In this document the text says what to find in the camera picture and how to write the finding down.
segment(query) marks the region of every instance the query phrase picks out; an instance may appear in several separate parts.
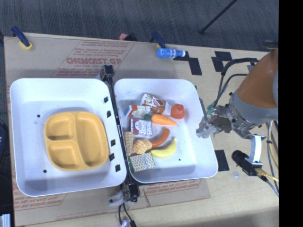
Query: blue clamp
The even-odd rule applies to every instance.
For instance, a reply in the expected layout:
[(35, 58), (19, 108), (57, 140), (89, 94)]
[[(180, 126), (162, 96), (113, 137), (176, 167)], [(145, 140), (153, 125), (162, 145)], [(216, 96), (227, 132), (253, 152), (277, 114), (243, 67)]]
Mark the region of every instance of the blue clamp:
[(159, 44), (161, 48), (165, 48), (165, 43), (160, 34), (158, 34), (156, 31), (152, 32), (152, 37), (155, 39), (155, 41)]
[(16, 26), (11, 28), (11, 31), (19, 38), (19, 44), (26, 50), (30, 50), (32, 48), (32, 43), (30, 43), (25, 37), (24, 33)]

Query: black tripod leg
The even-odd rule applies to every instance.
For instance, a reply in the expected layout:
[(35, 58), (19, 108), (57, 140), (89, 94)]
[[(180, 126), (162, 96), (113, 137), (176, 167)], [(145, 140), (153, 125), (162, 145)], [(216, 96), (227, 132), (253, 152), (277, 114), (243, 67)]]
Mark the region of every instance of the black tripod leg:
[(200, 34), (203, 34), (204, 31), (214, 22), (216, 21), (227, 9), (229, 9), (237, 0), (232, 0), (230, 4), (228, 4), (216, 17), (213, 18), (203, 29), (199, 31)]

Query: white plastic tray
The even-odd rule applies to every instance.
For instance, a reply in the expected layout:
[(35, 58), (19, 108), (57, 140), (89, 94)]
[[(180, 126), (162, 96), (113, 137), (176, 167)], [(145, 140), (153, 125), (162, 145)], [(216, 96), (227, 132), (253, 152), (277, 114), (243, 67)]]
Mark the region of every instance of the white plastic tray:
[[(203, 117), (203, 111), (195, 86), (182, 79), (121, 79), (114, 86), (116, 104), (123, 131), (129, 131), (129, 118), (124, 116), (128, 105), (139, 105), (144, 93), (149, 93), (171, 105), (182, 104), (185, 117), (178, 120), (178, 126), (170, 126), (169, 144), (172, 137), (178, 139), (177, 151), (169, 158), (154, 158), (156, 167), (132, 173), (141, 183), (158, 183), (212, 177), (217, 173), (218, 163), (211, 138), (203, 139), (196, 135), (196, 129)], [(153, 124), (153, 136), (157, 138), (163, 126)]]
[[(125, 180), (126, 167), (112, 102), (102, 81), (18, 79), (11, 85), (10, 99), (16, 179), (24, 194), (75, 192), (117, 186)], [(66, 111), (88, 111), (100, 117), (109, 154), (115, 158), (89, 170), (71, 172), (54, 167), (45, 148), (44, 124), (51, 115)]]

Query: toy tomato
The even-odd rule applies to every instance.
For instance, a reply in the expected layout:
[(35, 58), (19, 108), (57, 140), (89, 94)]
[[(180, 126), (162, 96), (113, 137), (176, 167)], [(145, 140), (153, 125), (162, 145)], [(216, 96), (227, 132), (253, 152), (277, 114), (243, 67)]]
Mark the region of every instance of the toy tomato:
[(185, 115), (184, 106), (182, 104), (175, 104), (171, 108), (170, 115), (175, 119), (182, 119)]

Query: wire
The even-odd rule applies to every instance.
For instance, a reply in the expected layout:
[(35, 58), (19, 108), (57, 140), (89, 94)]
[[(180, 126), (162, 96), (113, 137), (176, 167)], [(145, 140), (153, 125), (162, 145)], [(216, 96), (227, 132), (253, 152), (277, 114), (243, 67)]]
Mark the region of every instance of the wire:
[[(267, 139), (271, 139), (270, 135), (271, 135), (271, 126), (272, 126), (272, 120), (269, 122), (269, 127), (268, 127), (268, 132), (267, 132)], [(273, 177), (275, 177), (274, 174), (274, 169), (271, 163), (271, 155), (270, 155), (270, 144), (271, 144), (271, 140), (267, 141), (267, 157), (268, 157), (268, 161), (269, 161), (269, 166), (270, 166), (270, 171)], [(276, 190), (279, 192), (279, 187), (277, 182), (275, 181), (275, 186), (276, 186)]]
[(273, 161), (274, 161), (274, 163), (275, 163), (275, 165), (276, 165), (276, 167), (279, 169), (279, 165), (278, 165), (278, 162), (277, 162), (277, 160), (276, 160), (276, 158), (275, 158), (275, 156), (274, 156), (274, 152), (273, 152), (273, 149), (272, 149), (272, 144), (271, 144), (271, 128), (272, 128), (272, 124), (273, 124), (273, 121), (270, 121), (270, 123), (269, 123), (269, 127), (268, 127), (268, 135), (267, 135), (267, 138), (268, 138), (268, 143), (267, 143), (267, 145), (269, 145), (269, 152), (270, 152), (270, 155), (271, 155), (271, 157), (272, 157), (272, 159), (273, 159)]
[(236, 76), (247, 76), (247, 74), (233, 74), (233, 75), (231, 75), (231, 76), (227, 79), (227, 81), (224, 83), (224, 85), (223, 85), (221, 91), (220, 91), (220, 88), (221, 88), (222, 85), (221, 85), (221, 83), (220, 83), (220, 86), (219, 86), (219, 93), (218, 93), (217, 99), (216, 99), (215, 102), (214, 102), (215, 105), (218, 104), (218, 101), (219, 101), (219, 99), (221, 98), (221, 96), (222, 96), (222, 94), (224, 93), (224, 91), (226, 90), (229, 81), (230, 81), (233, 77), (236, 77)]
[(268, 174), (266, 171), (262, 170), (261, 168), (255, 168), (255, 171), (256, 171), (257, 175), (266, 176), (266, 177), (269, 177), (269, 178), (271, 178), (272, 180), (274, 180), (276, 182), (279, 182), (279, 179), (277, 179), (276, 177)]
[(120, 216), (121, 207), (122, 207), (122, 205), (119, 205), (119, 208), (118, 208), (118, 213), (119, 213), (119, 222), (120, 222), (120, 225), (122, 225), (122, 220), (121, 220), (121, 216)]
[(266, 182), (276, 193), (276, 195), (279, 197), (279, 192), (277, 189), (273, 186), (273, 184), (270, 183), (270, 181), (265, 176), (258, 176), (260, 179), (262, 179), (264, 182)]
[(119, 208), (118, 208), (119, 222), (120, 222), (120, 224), (122, 225), (122, 223), (123, 223), (122, 220), (121, 220), (121, 207), (122, 207), (122, 205), (123, 205), (123, 208), (124, 208), (124, 211), (125, 211), (126, 215), (130, 219), (130, 225), (131, 225), (131, 227), (136, 227), (135, 222), (132, 220), (132, 218), (129, 216), (129, 214), (126, 211), (126, 207), (125, 207), (125, 203), (124, 202), (121, 205), (119, 205)]
[(126, 215), (127, 215), (127, 216), (129, 217), (129, 219), (132, 221), (132, 218), (129, 216), (129, 214), (128, 214), (127, 211), (126, 211), (125, 203), (123, 203), (123, 208), (124, 208), (124, 211), (125, 211)]
[(259, 60), (256, 59), (256, 58), (241, 58), (241, 59), (234, 59), (234, 60), (231, 60), (229, 61), (223, 68), (222, 72), (221, 72), (221, 80), (220, 80), (220, 85), (219, 85), (219, 90), (218, 90), (218, 96), (216, 98), (216, 100), (214, 101), (213, 103), (213, 108), (215, 108), (218, 104), (218, 101), (221, 97), (221, 87), (222, 87), (222, 84), (223, 84), (223, 78), (227, 72), (227, 70), (229, 69), (229, 67), (231, 67), (232, 65), (234, 64), (238, 64), (238, 63), (244, 63), (244, 62), (258, 62)]

